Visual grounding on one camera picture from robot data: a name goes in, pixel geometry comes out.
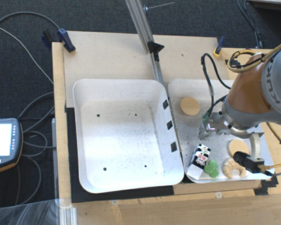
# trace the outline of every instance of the aluminum rod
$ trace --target aluminum rod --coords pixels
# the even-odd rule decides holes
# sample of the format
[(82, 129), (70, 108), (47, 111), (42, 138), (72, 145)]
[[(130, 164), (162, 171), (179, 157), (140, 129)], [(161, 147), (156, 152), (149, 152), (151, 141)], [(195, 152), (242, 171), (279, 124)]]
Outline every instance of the aluminum rod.
[[(148, 42), (149, 41), (154, 42), (154, 39), (141, 0), (125, 0), (125, 1), (128, 6), (135, 28), (139, 34), (142, 46), (145, 52), (149, 53)], [(153, 54), (151, 54), (151, 61), (152, 61), (155, 80), (160, 82), (162, 85), (164, 85), (163, 75), (161, 73), (159, 62), (155, 61)]]
[(152, 8), (159, 8), (159, 7), (167, 6), (167, 5), (174, 4), (174, 3), (175, 2), (169, 2), (169, 3), (165, 3), (165, 4), (153, 6), (153, 7), (148, 7), (147, 10), (152, 9)]

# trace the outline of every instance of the black clamp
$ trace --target black clamp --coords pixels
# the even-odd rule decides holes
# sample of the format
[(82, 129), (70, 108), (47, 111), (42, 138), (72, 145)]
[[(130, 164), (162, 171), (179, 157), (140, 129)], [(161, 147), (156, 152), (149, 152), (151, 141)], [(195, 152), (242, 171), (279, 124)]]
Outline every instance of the black clamp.
[(151, 40), (148, 41), (148, 49), (149, 52), (154, 55), (154, 60), (159, 62), (159, 56), (158, 53), (164, 48), (163, 45), (157, 44), (155, 42), (152, 42)]
[(45, 44), (45, 46), (51, 51), (52, 50), (52, 43), (54, 42), (54, 40), (51, 36), (51, 33), (48, 30), (43, 32), (42, 41)]

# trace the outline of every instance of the round cork disc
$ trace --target round cork disc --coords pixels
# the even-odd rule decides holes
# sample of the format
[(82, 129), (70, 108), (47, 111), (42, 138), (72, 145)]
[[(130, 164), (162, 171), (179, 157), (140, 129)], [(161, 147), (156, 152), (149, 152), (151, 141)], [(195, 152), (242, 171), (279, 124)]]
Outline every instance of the round cork disc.
[(232, 140), (229, 143), (228, 150), (231, 157), (233, 157), (234, 153), (237, 151), (245, 152), (247, 154), (250, 153), (248, 145), (244, 141), (238, 139)]
[(195, 116), (200, 111), (200, 104), (192, 97), (185, 97), (180, 102), (182, 112), (189, 116)]

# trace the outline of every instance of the green plastic object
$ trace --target green plastic object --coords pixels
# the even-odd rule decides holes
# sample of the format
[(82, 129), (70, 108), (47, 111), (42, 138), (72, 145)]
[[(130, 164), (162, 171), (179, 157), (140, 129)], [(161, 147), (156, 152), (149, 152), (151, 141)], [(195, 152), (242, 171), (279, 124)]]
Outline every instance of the green plastic object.
[(204, 125), (206, 125), (207, 122), (208, 122), (208, 120), (209, 120), (209, 112), (207, 111), (206, 113), (204, 113), (204, 114), (202, 115), (202, 123), (203, 123)]
[(210, 177), (216, 178), (219, 175), (219, 165), (216, 161), (210, 160), (208, 164), (204, 167), (204, 172), (209, 174)]

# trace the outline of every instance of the wooden platform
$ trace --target wooden platform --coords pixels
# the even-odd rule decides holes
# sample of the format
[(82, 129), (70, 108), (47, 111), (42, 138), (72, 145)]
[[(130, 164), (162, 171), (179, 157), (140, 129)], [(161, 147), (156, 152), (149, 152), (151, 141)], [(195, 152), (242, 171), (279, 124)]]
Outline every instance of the wooden platform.
[[(200, 58), (203, 53), (212, 54), (216, 42), (210, 38), (212, 44), (206, 47), (200, 38), (173, 37), (178, 46), (184, 47), (184, 52), (176, 48), (176, 56), (167, 54), (167, 64), (175, 64), (180, 58), (179, 66), (191, 66), (197, 63), (200, 66)], [(187, 49), (196, 46), (194, 56), (192, 50)], [(222, 56), (216, 60), (217, 66), (225, 69), (225, 60), (231, 54), (240, 49), (223, 48)], [(131, 200), (101, 201), (70, 203), (70, 174), (67, 149), (67, 120), (65, 114), (66, 89), (64, 64), (67, 63), (69, 54), (63, 49), (61, 43), (52, 44), (53, 75), (55, 94), (55, 117), (57, 128), (57, 153), (58, 153), (58, 177), (59, 197), (70, 206), (77, 208), (78, 224), (96, 225), (184, 225), (184, 224), (277, 224), (281, 225), (281, 176), (278, 177), (278, 185), (268, 188), (269, 195), (255, 195), (254, 189), (264, 184), (255, 181), (234, 181), (209, 184), (178, 184), (174, 186), (175, 195), (166, 197), (154, 197)], [(234, 79), (235, 74), (226, 72), (226, 77)], [(269, 131), (266, 125), (262, 125), (265, 131), (266, 141), (272, 154), (274, 164), (281, 163), (281, 145)], [(281, 135), (281, 126), (274, 126)]]

